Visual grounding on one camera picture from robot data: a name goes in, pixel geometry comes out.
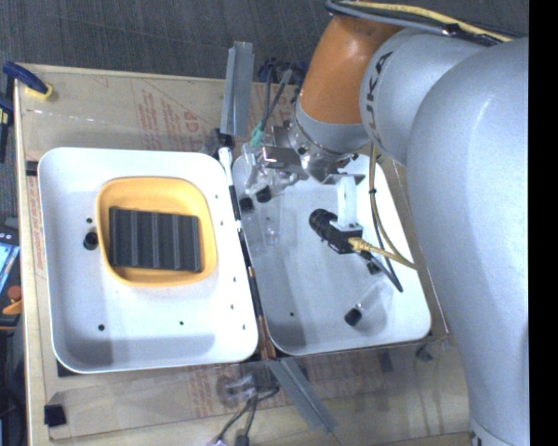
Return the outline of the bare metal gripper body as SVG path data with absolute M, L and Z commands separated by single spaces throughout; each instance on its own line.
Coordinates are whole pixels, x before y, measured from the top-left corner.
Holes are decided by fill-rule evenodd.
M 355 152 L 340 154 L 318 146 L 298 126 L 273 125 L 271 134 L 263 138 L 259 164 L 286 176 L 332 184 L 339 170 L 355 159 Z

